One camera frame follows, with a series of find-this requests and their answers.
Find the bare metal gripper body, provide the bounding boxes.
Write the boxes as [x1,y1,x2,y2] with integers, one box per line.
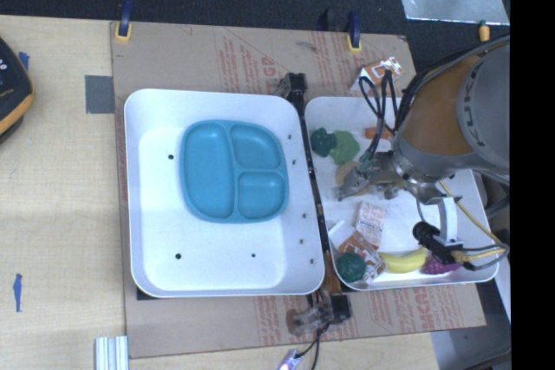
[368,150,440,201]

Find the tan biscuit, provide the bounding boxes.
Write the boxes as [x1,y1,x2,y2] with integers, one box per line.
[335,159,362,188]

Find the white plastic tray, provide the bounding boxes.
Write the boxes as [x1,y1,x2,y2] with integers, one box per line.
[123,88,326,299]
[303,95,500,292]

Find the light green lettuce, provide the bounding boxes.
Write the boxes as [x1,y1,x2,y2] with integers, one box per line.
[330,130,361,166]

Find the orange and white packet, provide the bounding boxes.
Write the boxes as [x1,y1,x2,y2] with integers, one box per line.
[355,200,388,249]

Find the orange carrot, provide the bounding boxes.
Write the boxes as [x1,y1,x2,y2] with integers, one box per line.
[363,126,394,141]

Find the thin black and white rod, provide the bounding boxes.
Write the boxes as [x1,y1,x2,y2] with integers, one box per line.
[292,93,337,292]

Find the dark green broccoli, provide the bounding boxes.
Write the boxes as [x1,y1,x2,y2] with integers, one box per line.
[336,252,367,284]
[310,127,338,158]

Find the orange and white carton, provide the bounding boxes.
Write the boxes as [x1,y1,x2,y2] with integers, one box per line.
[349,55,405,99]
[328,219,386,283]

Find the yellow banana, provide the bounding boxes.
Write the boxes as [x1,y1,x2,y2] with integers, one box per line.
[379,246,428,275]

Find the purple grapes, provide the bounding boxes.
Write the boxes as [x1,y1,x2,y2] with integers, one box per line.
[421,255,462,276]

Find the blue divided plate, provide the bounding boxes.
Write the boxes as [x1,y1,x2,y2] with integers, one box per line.
[179,119,291,224]

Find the brown cardboard board, red print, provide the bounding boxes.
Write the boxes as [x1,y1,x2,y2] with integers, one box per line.
[110,21,487,360]

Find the black cylinder on white bracket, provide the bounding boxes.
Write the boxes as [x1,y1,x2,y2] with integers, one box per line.
[411,194,465,266]

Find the black block with thin wires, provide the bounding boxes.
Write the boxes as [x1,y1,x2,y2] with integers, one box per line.
[276,72,310,101]
[319,292,353,324]

